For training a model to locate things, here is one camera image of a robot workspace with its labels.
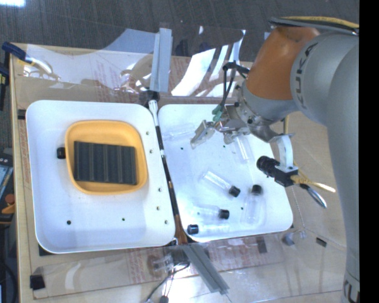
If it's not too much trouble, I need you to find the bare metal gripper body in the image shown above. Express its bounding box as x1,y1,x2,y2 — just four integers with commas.
219,102,279,143

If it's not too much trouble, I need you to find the white plastic tray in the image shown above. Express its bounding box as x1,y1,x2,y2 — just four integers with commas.
25,99,177,254
157,103,294,244

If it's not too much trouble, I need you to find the thin black and white rod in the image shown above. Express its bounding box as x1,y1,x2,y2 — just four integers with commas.
148,99,190,246

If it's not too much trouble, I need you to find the black ribbed block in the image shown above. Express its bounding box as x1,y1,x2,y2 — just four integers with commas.
73,141,138,186

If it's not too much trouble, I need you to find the brown cardboard board, red print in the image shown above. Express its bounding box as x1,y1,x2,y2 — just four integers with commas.
8,42,348,303

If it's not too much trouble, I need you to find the black cylinder on white bracket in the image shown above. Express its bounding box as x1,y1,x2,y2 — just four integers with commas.
256,133,299,188

